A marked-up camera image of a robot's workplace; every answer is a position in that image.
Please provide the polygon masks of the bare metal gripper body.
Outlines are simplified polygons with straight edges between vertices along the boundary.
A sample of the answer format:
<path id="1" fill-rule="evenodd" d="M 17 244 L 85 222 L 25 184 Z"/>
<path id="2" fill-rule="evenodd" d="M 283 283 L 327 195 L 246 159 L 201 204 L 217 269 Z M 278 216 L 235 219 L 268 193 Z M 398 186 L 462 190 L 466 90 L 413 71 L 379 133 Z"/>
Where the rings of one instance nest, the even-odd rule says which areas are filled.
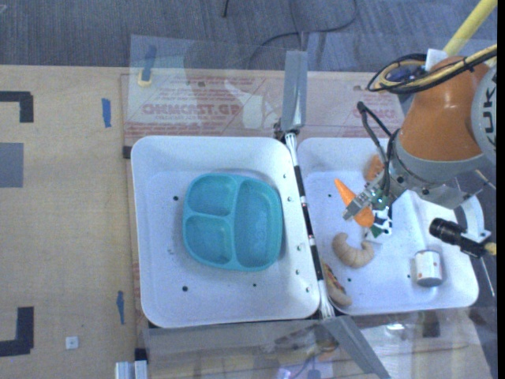
<path id="1" fill-rule="evenodd" d="M 391 159 L 383 170 L 353 199 L 353 210 L 360 212 L 372 206 L 390 207 L 405 192 L 411 191 L 424 201 L 454 209 L 470 195 L 449 185 L 449 182 L 477 168 L 472 160 L 431 161 L 416 159 L 402 162 Z"/>

